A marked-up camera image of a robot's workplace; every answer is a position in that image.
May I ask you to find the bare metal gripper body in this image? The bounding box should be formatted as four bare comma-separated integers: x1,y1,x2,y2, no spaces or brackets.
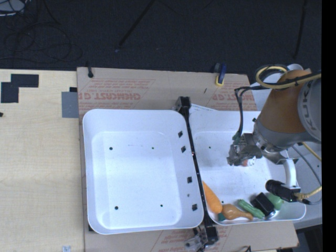
235,133,289,165

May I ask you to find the white plastic tray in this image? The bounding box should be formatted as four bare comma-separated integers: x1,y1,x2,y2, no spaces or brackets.
187,110,307,226
82,108,205,236

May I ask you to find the orange carrot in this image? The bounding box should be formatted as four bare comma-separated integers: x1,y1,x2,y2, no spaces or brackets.
201,180,226,222

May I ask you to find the green pea pod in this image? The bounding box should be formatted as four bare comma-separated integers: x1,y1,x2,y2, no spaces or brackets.
237,198,266,219

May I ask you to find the black box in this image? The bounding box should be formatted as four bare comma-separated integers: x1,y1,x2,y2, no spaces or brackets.
250,192,276,217

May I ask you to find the tan pear-shaped squash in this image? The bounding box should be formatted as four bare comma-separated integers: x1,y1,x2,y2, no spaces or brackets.
221,203,254,222

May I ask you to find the light green toy vegetable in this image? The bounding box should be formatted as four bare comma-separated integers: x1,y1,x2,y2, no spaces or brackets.
266,193,285,211

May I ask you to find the white printed paper sheet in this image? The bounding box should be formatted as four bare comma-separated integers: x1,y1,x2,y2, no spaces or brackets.
190,103,219,113

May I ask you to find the brown cardboard board red print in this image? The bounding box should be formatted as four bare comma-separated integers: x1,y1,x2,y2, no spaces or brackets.
76,67,300,252

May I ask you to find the black cylinder on white bracket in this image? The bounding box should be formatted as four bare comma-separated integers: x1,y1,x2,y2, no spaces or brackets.
265,157,302,203

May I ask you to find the black block with thin wires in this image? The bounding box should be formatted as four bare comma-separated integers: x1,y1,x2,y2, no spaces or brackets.
204,225,220,245

